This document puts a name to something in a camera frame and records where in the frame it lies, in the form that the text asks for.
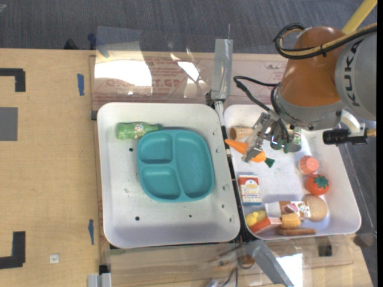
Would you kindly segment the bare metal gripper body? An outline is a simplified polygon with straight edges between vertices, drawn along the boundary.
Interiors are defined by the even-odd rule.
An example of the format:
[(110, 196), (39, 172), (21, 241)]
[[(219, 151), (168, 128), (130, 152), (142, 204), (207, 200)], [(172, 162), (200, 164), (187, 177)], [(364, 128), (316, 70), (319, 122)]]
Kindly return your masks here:
[(253, 126), (255, 146), (261, 148), (263, 141), (277, 144), (280, 139), (280, 124), (273, 112), (262, 112)]

